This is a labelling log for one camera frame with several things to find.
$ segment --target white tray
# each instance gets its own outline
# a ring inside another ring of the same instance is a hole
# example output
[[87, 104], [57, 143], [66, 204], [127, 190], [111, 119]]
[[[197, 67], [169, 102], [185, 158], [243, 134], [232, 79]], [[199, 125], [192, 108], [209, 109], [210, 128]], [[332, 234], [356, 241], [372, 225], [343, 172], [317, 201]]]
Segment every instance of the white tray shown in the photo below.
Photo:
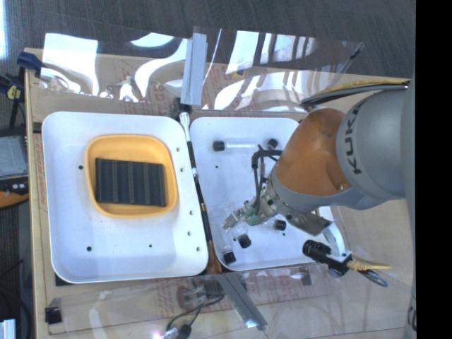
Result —
[[[89, 142], [144, 134], [168, 148], [179, 199], [168, 213], [110, 218], [90, 200], [83, 169]], [[70, 283], [191, 276], [208, 250], [184, 130], [167, 117], [57, 112], [42, 125], [52, 265]]]
[[[251, 156], [258, 150], [257, 144], [265, 148], [268, 140], [274, 138], [279, 142], [276, 149], [282, 150], [297, 125], [289, 118], [248, 117], [202, 117], [191, 125], [191, 140], [215, 251], [220, 262], [230, 270], [246, 271], [312, 262], [302, 253], [302, 246], [313, 237], [288, 223], [285, 231], [274, 230], [270, 226], [273, 220], [259, 226], [244, 224], [248, 226], [251, 239], [251, 246], [246, 249], [241, 248], [238, 242], [232, 240], [232, 235], [222, 229], [225, 218], [242, 206], [245, 200], [251, 200], [256, 195]], [[214, 141], [241, 145], [254, 143], [255, 146], [215, 152]], [[266, 158], [265, 164], [268, 175], [274, 161]], [[320, 208], [320, 214], [333, 221], [329, 207]], [[284, 220], [281, 215], [275, 218]], [[315, 240], [327, 243], [322, 234]], [[226, 245], [233, 249], [237, 259], [234, 263], [224, 262], [222, 251]]]

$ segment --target dark floor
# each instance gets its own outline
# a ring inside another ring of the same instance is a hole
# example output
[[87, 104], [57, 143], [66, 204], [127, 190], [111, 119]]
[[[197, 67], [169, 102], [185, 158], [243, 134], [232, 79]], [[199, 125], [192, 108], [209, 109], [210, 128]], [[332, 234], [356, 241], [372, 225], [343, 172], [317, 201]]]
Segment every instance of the dark floor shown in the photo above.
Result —
[[[415, 11], [416, 0], [0, 0], [0, 73], [16, 75], [18, 54], [42, 47], [49, 31], [127, 41], [140, 32], [190, 37], [201, 26], [363, 42], [348, 73], [411, 78]], [[0, 129], [10, 112], [11, 101], [0, 96]], [[16, 297], [24, 290], [22, 263], [30, 260], [19, 229], [19, 207], [0, 210], [0, 287]], [[0, 297], [0, 316], [19, 313], [17, 300]]]

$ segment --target gray carpet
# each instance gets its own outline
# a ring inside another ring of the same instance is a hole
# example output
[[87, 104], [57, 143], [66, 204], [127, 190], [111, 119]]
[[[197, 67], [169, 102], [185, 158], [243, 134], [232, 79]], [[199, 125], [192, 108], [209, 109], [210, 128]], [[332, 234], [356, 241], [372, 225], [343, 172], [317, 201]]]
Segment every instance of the gray carpet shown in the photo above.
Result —
[[[114, 42], [135, 39], [137, 31], [189, 37], [193, 26], [363, 42], [364, 51], [348, 73], [411, 78], [415, 67], [416, 0], [0, 0], [0, 4], [5, 37], [0, 40], [0, 73], [13, 75], [18, 72], [18, 54], [25, 47], [42, 47], [49, 31]], [[0, 129], [8, 126], [10, 112], [11, 102], [1, 96]], [[18, 115], [17, 124], [22, 122]], [[20, 259], [17, 215], [17, 208], [0, 211], [0, 275]], [[18, 293], [18, 279], [19, 267], [0, 285]], [[18, 315], [16, 304], [7, 309]]]

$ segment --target yellow cable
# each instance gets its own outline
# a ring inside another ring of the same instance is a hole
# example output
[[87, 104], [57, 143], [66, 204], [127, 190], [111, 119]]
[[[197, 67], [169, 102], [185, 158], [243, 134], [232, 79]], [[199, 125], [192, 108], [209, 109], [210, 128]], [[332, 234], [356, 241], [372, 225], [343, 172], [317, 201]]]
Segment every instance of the yellow cable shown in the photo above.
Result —
[[355, 261], [348, 261], [347, 267], [354, 271], [366, 271], [366, 270], [389, 270], [391, 267], [385, 263], [376, 263], [373, 261], [353, 256]]
[[314, 94], [313, 97], [315, 97], [316, 95], [320, 95], [320, 94], [323, 95], [326, 93], [336, 92], [338, 90], [344, 90], [344, 89], [353, 88], [353, 87], [360, 87], [360, 86], [373, 85], [373, 84], [404, 84], [408, 81], [409, 81], [409, 79], [402, 79], [402, 78], [364, 79], [362, 81], [355, 81], [355, 82], [351, 82], [351, 83], [341, 84], [341, 85], [337, 85], [332, 88], [322, 90], [322, 91]]

